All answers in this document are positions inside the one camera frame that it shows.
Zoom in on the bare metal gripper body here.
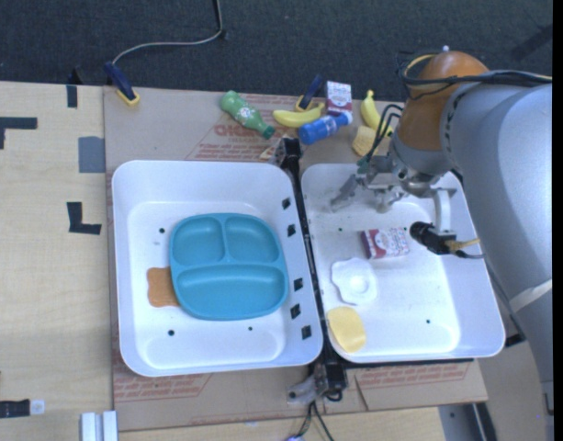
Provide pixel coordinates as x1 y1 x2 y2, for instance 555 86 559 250
356 153 442 198

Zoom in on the yellow ridged crisp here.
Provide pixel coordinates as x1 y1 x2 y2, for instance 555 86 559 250
351 125 379 158

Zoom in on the red and white carton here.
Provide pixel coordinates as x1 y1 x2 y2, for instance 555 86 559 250
324 80 355 117
359 226 411 261

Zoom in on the thin black rod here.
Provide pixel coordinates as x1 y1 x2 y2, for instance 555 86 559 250
284 153 338 368

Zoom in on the yellow banana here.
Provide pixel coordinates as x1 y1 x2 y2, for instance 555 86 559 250
272 101 327 130
359 89 395 139

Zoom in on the blue bottle white cap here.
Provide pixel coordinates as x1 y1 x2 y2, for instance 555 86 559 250
297 109 355 147

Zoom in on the white fried egg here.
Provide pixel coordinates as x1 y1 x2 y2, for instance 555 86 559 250
331 256 379 307

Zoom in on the white plastic tray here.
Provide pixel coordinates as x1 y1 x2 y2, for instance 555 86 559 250
300 162 508 365
110 159 325 379

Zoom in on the green bottle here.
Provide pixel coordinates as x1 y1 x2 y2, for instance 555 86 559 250
219 89 277 141

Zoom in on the yellow oval crisp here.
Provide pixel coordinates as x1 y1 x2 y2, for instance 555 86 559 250
326 305 368 355

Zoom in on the blue divided plate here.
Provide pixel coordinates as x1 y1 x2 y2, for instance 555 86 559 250
167 211 291 322

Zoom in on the brown cardboard board red print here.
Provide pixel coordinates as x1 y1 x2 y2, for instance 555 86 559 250
101 85 490 432

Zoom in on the orange toast slice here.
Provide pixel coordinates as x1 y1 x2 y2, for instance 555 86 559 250
145 266 182 309

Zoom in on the black cylinder on white bracket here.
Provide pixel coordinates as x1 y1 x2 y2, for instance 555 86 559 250
409 187 459 256

